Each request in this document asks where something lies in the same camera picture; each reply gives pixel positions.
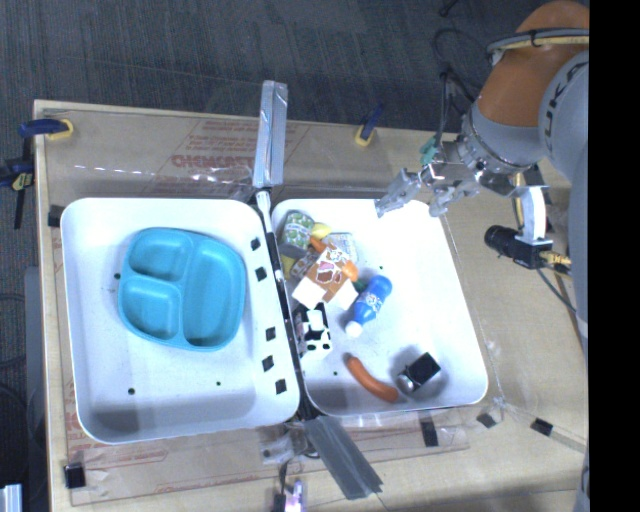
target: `carrot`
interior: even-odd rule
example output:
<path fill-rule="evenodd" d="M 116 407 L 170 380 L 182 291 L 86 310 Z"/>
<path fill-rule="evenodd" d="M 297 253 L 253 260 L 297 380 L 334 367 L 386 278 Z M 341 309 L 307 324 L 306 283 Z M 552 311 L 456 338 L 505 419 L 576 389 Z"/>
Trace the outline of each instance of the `carrot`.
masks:
<path fill-rule="evenodd" d="M 351 375 L 370 393 L 387 402 L 395 402 L 398 399 L 398 390 L 375 379 L 364 367 L 362 361 L 355 356 L 347 360 L 347 368 Z"/>

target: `toy sausage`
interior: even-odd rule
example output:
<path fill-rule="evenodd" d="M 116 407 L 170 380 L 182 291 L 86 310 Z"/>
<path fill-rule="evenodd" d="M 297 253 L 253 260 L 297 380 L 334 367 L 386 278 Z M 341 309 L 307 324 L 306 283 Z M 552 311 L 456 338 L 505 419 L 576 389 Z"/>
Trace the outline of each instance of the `toy sausage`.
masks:
<path fill-rule="evenodd" d="M 375 379 L 357 357 L 351 356 L 347 359 L 347 368 L 363 388 L 378 398 L 387 402 L 395 402 L 398 399 L 398 390 Z"/>

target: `table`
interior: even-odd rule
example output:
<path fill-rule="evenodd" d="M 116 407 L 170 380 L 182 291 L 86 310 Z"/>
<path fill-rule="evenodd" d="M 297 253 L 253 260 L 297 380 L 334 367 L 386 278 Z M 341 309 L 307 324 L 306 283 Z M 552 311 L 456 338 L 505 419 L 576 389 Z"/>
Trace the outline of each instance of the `table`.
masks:
<path fill-rule="evenodd" d="M 247 131 L 251 131 L 250 127 L 256 122 L 248 118 L 53 101 L 37 101 L 34 118 L 45 114 L 64 115 L 69 111 L 96 118 L 134 114 L 158 120 L 186 118 L 236 123 Z M 432 135 L 377 128 L 372 144 L 361 148 L 353 142 L 354 133 L 352 126 L 289 121 L 287 186 L 274 190 L 274 202 L 318 194 L 379 196 L 400 168 L 418 170 L 418 149 Z M 65 486 L 63 468 L 70 462 L 69 429 L 77 426 L 72 425 L 73 415 L 65 407 L 72 390 L 65 377 L 69 371 L 68 340 L 61 335 L 65 305 L 64 290 L 60 289 L 61 280 L 57 275 L 60 238 L 59 230 L 49 225 L 49 214 L 52 206 L 64 206 L 73 199 L 74 193 L 65 191 L 70 183 L 79 183 L 78 194 L 90 195 L 95 187 L 100 187 L 104 194 L 125 192 L 118 185 L 122 182 L 114 181 L 110 173 L 106 173 L 108 179 L 104 172 L 85 173 L 80 181 L 74 181 L 71 169 L 62 175 L 47 165 L 47 144 L 50 141 L 44 137 L 35 141 L 51 510 L 270 510 L 277 488 L 277 472 L 273 467 L 259 467 L 253 476 L 229 479 L 226 484 L 224 479 L 192 479 L 183 481 L 182 486 L 158 488 L 154 494 L 106 501 L 97 501 L 96 496 L 83 496 L 82 490 L 74 490 L 72 499 L 72 492 Z M 239 151 L 246 155 L 251 149 L 247 143 Z M 92 158 L 93 163 L 98 161 L 95 154 Z M 91 162 L 78 162 L 78 165 L 86 167 L 88 163 Z M 562 211 L 568 185 L 546 162 L 542 163 L 542 170 L 551 185 L 554 205 Z M 142 186 L 135 181 L 139 177 L 129 176 L 134 181 L 128 183 L 127 188 Z M 166 187 L 168 183 L 175 187 L 175 180 L 165 177 L 156 183 L 155 192 L 166 190 L 160 185 Z M 419 198 L 428 199 L 422 193 Z M 415 424 L 398 438 L 400 445 L 395 452 L 398 457 L 394 457 L 394 444 L 388 439 L 373 436 L 363 440 L 367 456 L 384 482 L 383 492 L 378 495 L 347 501 L 322 463 L 307 461 L 299 468 L 300 474 L 292 475 L 290 480 L 296 477 L 303 481 L 310 510 L 425 510 L 428 506 L 429 510 L 447 512 L 485 510 L 489 503 L 497 510 L 555 511 L 572 507 L 588 430 L 586 371 L 572 318 L 535 272 L 506 258 L 497 258 L 484 245 L 487 227 L 513 225 L 508 201 L 483 191 L 477 197 L 452 205 L 442 222 L 450 235 L 459 277 L 490 374 L 487 396 L 477 407 L 433 416 L 443 449 L 430 451 L 416 442 L 419 436 L 414 432 Z M 561 229 L 557 237 L 562 245 Z M 474 421 L 479 416 L 496 424 L 491 425 L 489 420 L 486 424 Z M 544 429 L 532 428 L 532 425 L 553 425 L 552 435 L 542 435 L 540 431 Z M 228 440 L 246 446 L 243 435 L 230 433 Z M 257 440 L 252 434 L 248 436 L 250 440 Z M 185 446 L 191 448 L 176 459 L 177 473 L 186 471 L 193 450 L 208 449 L 211 451 L 207 453 L 215 455 L 215 449 L 203 448 L 200 442 L 185 441 Z M 376 457 L 377 445 L 380 453 Z M 149 477 L 140 469 L 142 466 L 135 466 L 135 455 L 130 462 L 128 467 L 134 470 L 122 473 L 122 485 Z M 92 478 L 99 477 L 99 471 L 92 474 Z M 166 492 L 173 489 L 183 490 Z"/>

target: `sausage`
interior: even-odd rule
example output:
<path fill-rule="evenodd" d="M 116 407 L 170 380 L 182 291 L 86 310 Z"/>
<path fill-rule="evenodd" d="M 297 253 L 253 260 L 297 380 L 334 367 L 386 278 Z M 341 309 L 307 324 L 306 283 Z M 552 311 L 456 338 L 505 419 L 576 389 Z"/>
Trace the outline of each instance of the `sausage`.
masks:
<path fill-rule="evenodd" d="M 347 359 L 347 368 L 363 388 L 378 398 L 387 402 L 395 402 L 398 399 L 398 390 L 375 379 L 357 357 L 350 356 Z"/>

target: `dark floor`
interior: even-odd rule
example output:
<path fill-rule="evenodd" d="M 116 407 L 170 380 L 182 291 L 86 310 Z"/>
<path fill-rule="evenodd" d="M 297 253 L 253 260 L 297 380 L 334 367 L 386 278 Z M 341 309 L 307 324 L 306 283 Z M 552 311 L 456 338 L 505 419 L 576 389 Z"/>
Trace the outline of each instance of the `dark floor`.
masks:
<path fill-rule="evenodd" d="M 36 98 L 256 115 L 263 80 L 289 87 L 288 117 L 436 130 L 440 73 L 472 96 L 489 74 L 484 48 L 543 0 L 4 0 L 0 3 L 0 148 Z M 459 129 L 459 97 L 445 126 Z M 37 265 L 34 194 L 13 229 L 0 189 L 0 487 L 26 475 L 24 273 Z"/>

